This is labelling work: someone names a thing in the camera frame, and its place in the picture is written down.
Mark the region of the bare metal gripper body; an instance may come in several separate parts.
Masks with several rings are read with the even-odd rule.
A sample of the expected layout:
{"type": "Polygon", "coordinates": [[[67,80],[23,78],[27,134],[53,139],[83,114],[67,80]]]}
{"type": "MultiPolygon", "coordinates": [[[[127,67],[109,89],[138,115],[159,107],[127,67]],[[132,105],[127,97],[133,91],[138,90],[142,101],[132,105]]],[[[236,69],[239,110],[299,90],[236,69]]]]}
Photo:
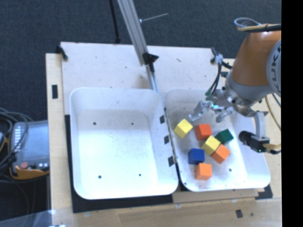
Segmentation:
{"type": "Polygon", "coordinates": [[[209,89],[209,101],[219,107],[231,107],[241,115],[254,115],[251,107],[260,100],[261,91],[258,88],[209,89]]]}

